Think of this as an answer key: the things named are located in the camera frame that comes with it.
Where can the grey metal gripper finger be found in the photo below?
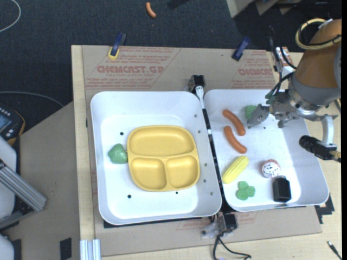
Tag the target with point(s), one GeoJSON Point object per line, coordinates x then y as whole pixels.
{"type": "Point", "coordinates": [259, 116]}
{"type": "Point", "coordinates": [284, 122]}

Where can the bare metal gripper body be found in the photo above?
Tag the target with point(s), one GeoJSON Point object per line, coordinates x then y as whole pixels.
{"type": "Point", "coordinates": [284, 104]}

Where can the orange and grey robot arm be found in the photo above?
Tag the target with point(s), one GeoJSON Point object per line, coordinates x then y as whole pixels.
{"type": "Point", "coordinates": [317, 64]}

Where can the green toy broccoli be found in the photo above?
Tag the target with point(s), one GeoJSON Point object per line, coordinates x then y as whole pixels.
{"type": "Point", "coordinates": [244, 191]}
{"type": "Point", "coordinates": [249, 111]}

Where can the orange toy sausage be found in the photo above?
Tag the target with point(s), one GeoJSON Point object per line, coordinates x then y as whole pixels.
{"type": "Point", "coordinates": [234, 140]}
{"type": "Point", "coordinates": [234, 121]}
{"type": "Point", "coordinates": [150, 9]}

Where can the white plastic tray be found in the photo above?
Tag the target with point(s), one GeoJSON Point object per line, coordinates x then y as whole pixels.
{"type": "Point", "coordinates": [151, 204]}
{"type": "Point", "coordinates": [268, 145]}

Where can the orange and white carton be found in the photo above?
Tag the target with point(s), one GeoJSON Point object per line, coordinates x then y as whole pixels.
{"type": "Point", "coordinates": [285, 59]}

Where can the white dotted toy cupcake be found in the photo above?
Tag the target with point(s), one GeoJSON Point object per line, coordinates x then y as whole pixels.
{"type": "Point", "coordinates": [271, 168]}

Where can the thin black and white rod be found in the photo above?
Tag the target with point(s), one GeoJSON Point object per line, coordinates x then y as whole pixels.
{"type": "Point", "coordinates": [210, 134]}

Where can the yellow toy corn cob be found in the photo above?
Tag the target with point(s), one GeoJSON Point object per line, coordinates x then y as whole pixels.
{"type": "Point", "coordinates": [235, 169]}

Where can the black bottle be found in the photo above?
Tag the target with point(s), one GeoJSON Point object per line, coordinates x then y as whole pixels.
{"type": "Point", "coordinates": [282, 189]}

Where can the yellow divided plate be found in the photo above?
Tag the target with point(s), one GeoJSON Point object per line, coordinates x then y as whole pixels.
{"type": "Point", "coordinates": [162, 156]}

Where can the brown cardboard board red print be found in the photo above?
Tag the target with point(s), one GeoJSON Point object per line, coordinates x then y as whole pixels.
{"type": "Point", "coordinates": [151, 69]}

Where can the green toy pepper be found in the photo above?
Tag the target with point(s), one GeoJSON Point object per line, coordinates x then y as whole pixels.
{"type": "Point", "coordinates": [118, 154]}

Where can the black cylinder on white bracket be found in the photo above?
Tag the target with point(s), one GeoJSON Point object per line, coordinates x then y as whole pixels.
{"type": "Point", "coordinates": [314, 145]}

